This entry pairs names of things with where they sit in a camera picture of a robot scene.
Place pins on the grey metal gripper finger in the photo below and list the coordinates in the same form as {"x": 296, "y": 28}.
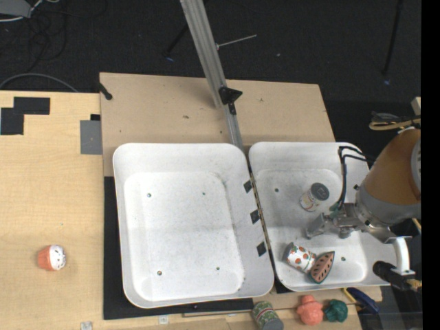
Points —
{"x": 316, "y": 226}

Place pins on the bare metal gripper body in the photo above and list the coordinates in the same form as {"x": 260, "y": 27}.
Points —
{"x": 345, "y": 218}

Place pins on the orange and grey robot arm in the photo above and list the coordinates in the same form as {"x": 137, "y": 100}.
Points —
{"x": 388, "y": 170}

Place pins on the white can with grey lid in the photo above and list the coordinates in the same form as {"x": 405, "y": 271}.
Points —
{"x": 313, "y": 198}

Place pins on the white cup with red print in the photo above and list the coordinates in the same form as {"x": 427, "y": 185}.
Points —
{"x": 299, "y": 257}

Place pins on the red watermelon slice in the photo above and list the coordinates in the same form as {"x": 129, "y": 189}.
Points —
{"x": 322, "y": 267}

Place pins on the white plastic tray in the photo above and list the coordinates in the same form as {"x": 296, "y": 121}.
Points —
{"x": 185, "y": 225}
{"x": 295, "y": 163}

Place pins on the pink toy figure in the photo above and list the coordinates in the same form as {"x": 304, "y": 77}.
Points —
{"x": 309, "y": 311}

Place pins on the green broccoli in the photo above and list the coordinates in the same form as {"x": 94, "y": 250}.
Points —
{"x": 336, "y": 310}

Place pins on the green can with red band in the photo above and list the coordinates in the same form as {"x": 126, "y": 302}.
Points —
{"x": 266, "y": 316}

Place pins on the brown cardboard board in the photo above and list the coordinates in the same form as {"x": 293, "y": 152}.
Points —
{"x": 165, "y": 112}

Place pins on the orange and white cupcake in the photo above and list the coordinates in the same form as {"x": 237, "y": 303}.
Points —
{"x": 51, "y": 258}

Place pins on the black cylinder on white bracket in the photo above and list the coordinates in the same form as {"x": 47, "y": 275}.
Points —
{"x": 402, "y": 253}

